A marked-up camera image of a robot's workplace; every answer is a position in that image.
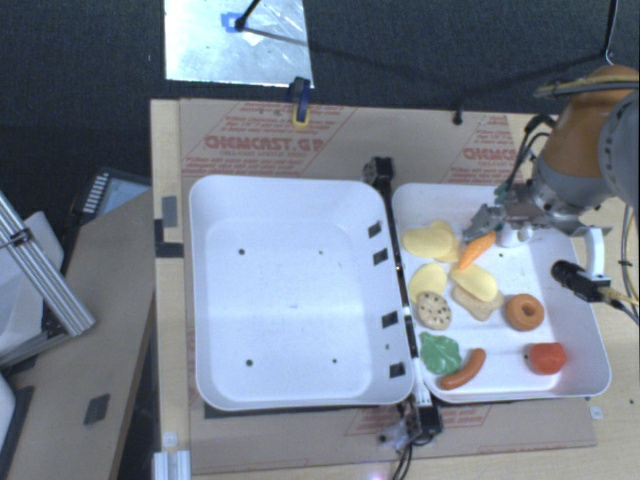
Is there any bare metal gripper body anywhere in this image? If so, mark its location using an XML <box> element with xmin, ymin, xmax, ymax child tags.
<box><xmin>495</xmin><ymin>187</ymin><xmax>614</xmax><ymax>238</ymax></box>

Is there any orange carrot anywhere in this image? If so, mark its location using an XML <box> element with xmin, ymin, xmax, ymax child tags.
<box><xmin>456</xmin><ymin>229</ymin><xmax>498</xmax><ymax>272</ymax></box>

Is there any yellow potato chip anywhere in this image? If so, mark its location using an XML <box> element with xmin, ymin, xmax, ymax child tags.
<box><xmin>408</xmin><ymin>262</ymin><xmax>448</xmax><ymax>304</ymax></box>
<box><xmin>449</xmin><ymin>263</ymin><xmax>499</xmax><ymax>302</ymax></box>
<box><xmin>402</xmin><ymin>225</ymin><xmax>454</xmax><ymax>260</ymax></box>
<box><xmin>428</xmin><ymin>219</ymin><xmax>462</xmax><ymax>264</ymax></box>

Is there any white plastic tray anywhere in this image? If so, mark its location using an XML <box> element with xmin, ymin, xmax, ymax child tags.
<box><xmin>391</xmin><ymin>182</ymin><xmax>613</xmax><ymax>405</ymax></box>
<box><xmin>188</xmin><ymin>174</ymin><xmax>417</xmax><ymax>413</ymax></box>

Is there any tan bread slice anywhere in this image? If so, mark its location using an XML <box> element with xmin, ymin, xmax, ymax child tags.
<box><xmin>451</xmin><ymin>284</ymin><xmax>506</xmax><ymax>323</ymax></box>

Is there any thin black and white rod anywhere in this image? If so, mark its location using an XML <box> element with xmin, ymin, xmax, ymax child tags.
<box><xmin>378</xmin><ymin>180</ymin><xmax>429</xmax><ymax>405</ymax></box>

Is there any chocolate chip biscuit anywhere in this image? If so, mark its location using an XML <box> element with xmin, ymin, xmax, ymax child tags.
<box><xmin>415</xmin><ymin>290</ymin><xmax>453</xmax><ymax>331</ymax></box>

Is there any brown doughnut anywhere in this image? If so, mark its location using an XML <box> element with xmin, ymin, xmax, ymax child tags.
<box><xmin>504</xmin><ymin>293</ymin><xmax>546</xmax><ymax>332</ymax></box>

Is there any green lettuce leaf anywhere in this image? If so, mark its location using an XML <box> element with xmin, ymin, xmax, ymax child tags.
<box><xmin>419</xmin><ymin>331</ymin><xmax>463</xmax><ymax>376</ymax></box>

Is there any brown sausage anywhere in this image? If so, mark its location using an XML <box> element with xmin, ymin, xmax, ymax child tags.
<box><xmin>439</xmin><ymin>347</ymin><xmax>488</xmax><ymax>391</ymax></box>

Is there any red tomato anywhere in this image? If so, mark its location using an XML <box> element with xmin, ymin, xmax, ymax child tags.
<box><xmin>528</xmin><ymin>341</ymin><xmax>568</xmax><ymax>375</ymax></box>

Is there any brown cardboard board red print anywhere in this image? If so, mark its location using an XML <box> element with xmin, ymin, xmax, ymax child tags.
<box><xmin>178</xmin><ymin>98</ymin><xmax>599</xmax><ymax>475</ymax></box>

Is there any black cylinder on white bracket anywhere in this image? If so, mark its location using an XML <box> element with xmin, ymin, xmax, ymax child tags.
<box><xmin>550</xmin><ymin>224</ymin><xmax>612</xmax><ymax>303</ymax></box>

